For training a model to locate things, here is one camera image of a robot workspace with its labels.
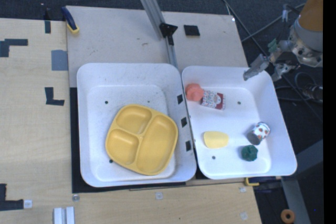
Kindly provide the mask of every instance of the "yellow soap bar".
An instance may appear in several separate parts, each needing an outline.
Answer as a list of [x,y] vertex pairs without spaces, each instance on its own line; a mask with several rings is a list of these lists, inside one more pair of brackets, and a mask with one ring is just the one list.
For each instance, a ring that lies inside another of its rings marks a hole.
[[229,136],[226,133],[218,131],[204,132],[204,143],[208,148],[221,148],[229,143]]

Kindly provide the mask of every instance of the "green ball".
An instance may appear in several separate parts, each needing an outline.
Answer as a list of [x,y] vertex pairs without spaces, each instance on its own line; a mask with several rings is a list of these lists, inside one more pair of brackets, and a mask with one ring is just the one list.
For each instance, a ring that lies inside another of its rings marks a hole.
[[257,158],[258,149],[253,145],[244,146],[241,150],[244,160],[252,162]]

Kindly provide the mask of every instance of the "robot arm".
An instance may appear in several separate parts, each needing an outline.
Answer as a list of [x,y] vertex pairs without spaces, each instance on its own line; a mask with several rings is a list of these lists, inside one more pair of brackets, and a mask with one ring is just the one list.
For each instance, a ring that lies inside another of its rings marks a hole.
[[[284,5],[283,20],[286,20],[287,13]],[[268,57],[259,55],[251,64],[244,73],[245,80],[265,70],[270,63],[275,67],[273,81],[300,65],[323,67],[323,0],[307,0],[290,27],[288,39],[271,42],[269,52]]]

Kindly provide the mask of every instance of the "wooden table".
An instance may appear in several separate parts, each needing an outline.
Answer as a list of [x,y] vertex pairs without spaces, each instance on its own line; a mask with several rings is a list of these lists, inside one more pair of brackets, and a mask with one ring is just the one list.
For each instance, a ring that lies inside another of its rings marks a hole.
[[[252,187],[191,180],[183,187],[79,193],[72,200],[68,71],[53,71],[51,51],[67,51],[66,24],[0,19],[0,41],[28,39],[0,57],[0,184],[6,200],[33,207],[0,211],[1,223],[52,223],[74,207],[76,223],[261,223]],[[64,105],[47,105],[45,87]]]

